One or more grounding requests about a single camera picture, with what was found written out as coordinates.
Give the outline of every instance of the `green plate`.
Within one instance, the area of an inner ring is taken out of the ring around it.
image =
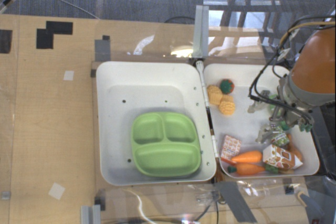
[[[138,170],[154,177],[186,176],[201,164],[195,125],[180,113],[138,116],[132,125],[132,153]]]

